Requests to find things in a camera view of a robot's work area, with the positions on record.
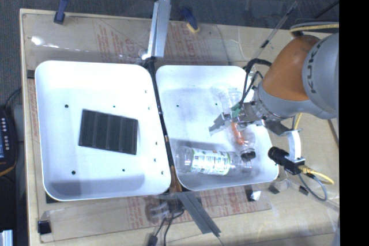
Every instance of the clear plastic sheet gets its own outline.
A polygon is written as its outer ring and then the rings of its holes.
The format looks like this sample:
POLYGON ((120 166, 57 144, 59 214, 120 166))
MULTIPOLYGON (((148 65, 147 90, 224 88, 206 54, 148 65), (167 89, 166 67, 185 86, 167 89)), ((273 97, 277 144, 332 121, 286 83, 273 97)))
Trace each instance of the clear plastic sheet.
MULTIPOLYGON (((206 15, 209 13, 203 10, 202 5, 208 0, 173 0, 174 7, 181 7, 185 3, 188 5, 190 1, 193 11, 199 15, 198 19, 205 20, 201 12, 206 15)), ((230 1, 237 2, 237 0, 212 1, 218 13, 226 13, 221 9, 222 5, 226 7, 230 1)), ((139 53, 148 45, 153 2, 91 0, 81 3, 76 0, 75 3, 79 3, 79 6, 73 6, 71 1, 65 25, 53 23, 57 8, 55 6, 58 2, 59 0, 40 0, 37 8, 43 10, 24 10, 20 15, 23 78, 28 108, 25 120, 31 137, 28 138, 30 148, 27 157, 32 157, 35 166, 33 172, 35 178, 31 177, 31 181, 35 182, 33 189, 36 191, 36 200, 33 206, 37 207, 37 216, 31 218, 32 222, 35 219, 48 220, 52 229, 51 233, 40 235, 39 239, 44 243, 91 236, 98 239, 99 235, 101 238, 104 237, 103 234, 129 233, 139 229, 147 229, 145 233, 154 233, 165 214, 165 206, 161 207, 163 204, 161 196, 56 202, 46 195, 42 184, 35 83, 33 79, 27 79, 27 70, 32 71, 43 61, 51 59, 142 63, 139 53), (100 6, 98 4, 100 1, 105 5, 100 6), (115 2, 117 5, 108 5, 109 2, 115 2)), ((239 6, 234 4, 232 6, 243 10, 244 3, 238 3, 239 6)), ((158 61, 158 64, 244 66, 258 53, 260 45, 270 35, 288 7, 285 3, 276 2, 274 6, 269 7, 270 3, 261 5, 259 2, 259 9, 256 9, 257 2, 252 3, 253 5, 248 7, 254 7, 252 16, 254 22, 244 24, 250 27, 200 23, 201 30, 196 35, 187 29, 184 21, 179 20, 178 11, 174 10, 174 20, 170 22, 168 30, 166 55, 164 59, 158 61), (263 17, 270 14, 274 15, 275 21, 263 17), (252 27, 258 24, 263 28, 252 27)), ((213 17, 212 22, 216 22, 215 15, 213 17)), ((293 21, 294 18, 292 16, 288 21, 293 21)), ((234 25, 236 24, 242 25, 241 22, 234 21, 234 25)), ((319 38, 324 36, 318 33, 314 35, 319 38)), ((287 31, 279 30, 259 58, 273 61, 291 39, 292 36, 287 31)), ((255 68, 264 72, 266 70, 263 66, 255 68)), ((275 181, 252 186, 253 191, 259 194, 257 200, 249 200, 247 189, 250 187, 243 186, 193 192, 202 200, 204 209, 221 229, 220 237, 225 245, 318 236, 337 230, 340 208, 337 143, 326 120, 303 115, 300 128, 302 128, 300 133, 302 153, 307 160, 306 163, 326 173, 335 181, 333 186, 327 186, 328 201, 321 202, 311 194, 306 195, 301 189, 302 184, 298 177, 286 175, 283 170, 280 170, 280 175, 275 181), (235 237, 235 231, 241 234, 235 237)), ((273 145, 288 148, 286 138, 273 134, 270 134, 270 138, 273 145)), ((316 183, 309 180, 307 183, 312 190, 321 193, 316 183)), ((168 239, 175 245, 194 244, 201 235, 198 229, 191 230, 189 227, 187 231, 175 226, 191 222, 193 224, 188 213, 178 218, 171 229, 177 236, 171 238, 169 235, 168 239)), ((145 239, 146 237, 142 236, 142 241, 137 244, 144 244, 145 239)))

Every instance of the white bottle label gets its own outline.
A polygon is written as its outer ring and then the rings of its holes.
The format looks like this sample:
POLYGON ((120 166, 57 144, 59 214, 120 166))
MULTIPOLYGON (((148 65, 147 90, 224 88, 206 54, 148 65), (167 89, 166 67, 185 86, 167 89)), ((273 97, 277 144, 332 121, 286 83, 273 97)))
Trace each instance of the white bottle label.
POLYGON ((229 172, 231 161, 227 152, 191 149, 194 155, 191 166, 192 173, 226 175, 229 172))

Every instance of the blue clamp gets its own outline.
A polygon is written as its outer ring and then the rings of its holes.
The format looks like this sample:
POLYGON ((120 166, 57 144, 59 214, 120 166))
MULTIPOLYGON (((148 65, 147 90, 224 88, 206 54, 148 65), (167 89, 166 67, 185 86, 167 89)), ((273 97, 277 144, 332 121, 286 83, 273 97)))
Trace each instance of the blue clamp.
POLYGON ((57 23, 57 24, 60 24, 60 25, 62 25, 64 23, 64 18, 65 18, 64 11, 67 7, 68 1, 69 0, 60 0, 59 9, 58 9, 58 11, 57 11, 57 13, 55 14, 55 17, 54 17, 54 23, 57 23))
POLYGON ((197 25, 197 22, 196 22, 196 19, 195 17, 192 15, 192 11, 186 7, 184 7, 181 11, 180 11, 181 15, 183 17, 185 17, 186 21, 188 22, 187 23, 187 27, 189 28, 189 30, 192 32, 192 33, 197 33, 200 28, 199 26, 197 25))

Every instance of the black electronic device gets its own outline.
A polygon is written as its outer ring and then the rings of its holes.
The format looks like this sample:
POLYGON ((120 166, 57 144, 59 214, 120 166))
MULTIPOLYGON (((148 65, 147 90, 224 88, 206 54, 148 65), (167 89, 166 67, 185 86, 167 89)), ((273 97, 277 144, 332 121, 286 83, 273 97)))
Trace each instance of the black electronic device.
POLYGON ((10 116, 0 107, 0 176, 11 171, 16 161, 16 130, 10 116))

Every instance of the bottle label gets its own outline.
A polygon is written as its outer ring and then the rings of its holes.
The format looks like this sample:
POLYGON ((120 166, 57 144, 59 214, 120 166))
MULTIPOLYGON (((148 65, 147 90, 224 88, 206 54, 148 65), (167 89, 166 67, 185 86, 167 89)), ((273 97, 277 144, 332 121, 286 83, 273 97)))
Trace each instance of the bottle label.
POLYGON ((191 149, 194 155, 191 166, 192 173, 226 175, 229 172, 231 159, 227 152, 191 149))

